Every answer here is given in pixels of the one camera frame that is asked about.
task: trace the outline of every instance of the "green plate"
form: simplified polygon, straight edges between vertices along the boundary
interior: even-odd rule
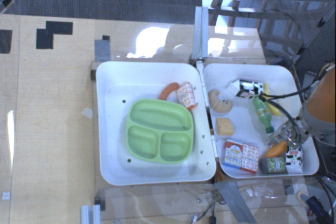
[[[194,122],[183,105],[139,99],[127,116],[127,147],[137,158],[158,163],[186,160],[194,143]]]

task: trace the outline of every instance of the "beige sponge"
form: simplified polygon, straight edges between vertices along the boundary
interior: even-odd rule
[[[216,130],[218,135],[233,135],[235,132],[228,118],[216,118]]]

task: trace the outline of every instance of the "green bottle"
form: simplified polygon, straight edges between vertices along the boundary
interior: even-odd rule
[[[274,132],[274,128],[271,125],[272,115],[268,110],[265,102],[262,102],[258,97],[253,98],[253,105],[256,108],[259,120],[266,127],[266,133],[270,134]]]

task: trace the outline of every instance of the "beige croissant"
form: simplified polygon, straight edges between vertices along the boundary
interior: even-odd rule
[[[216,112],[224,113],[230,111],[232,108],[231,101],[226,100],[226,102],[223,102],[217,97],[217,95],[219,95],[219,92],[217,90],[212,90],[208,93],[210,107]]]

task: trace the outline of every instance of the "white sticker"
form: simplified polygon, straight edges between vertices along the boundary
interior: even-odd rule
[[[11,193],[2,193],[2,200],[10,200]]]
[[[88,117],[89,119],[93,118],[93,110],[90,109],[90,108],[85,108],[83,111],[82,111],[82,114],[86,117]]]

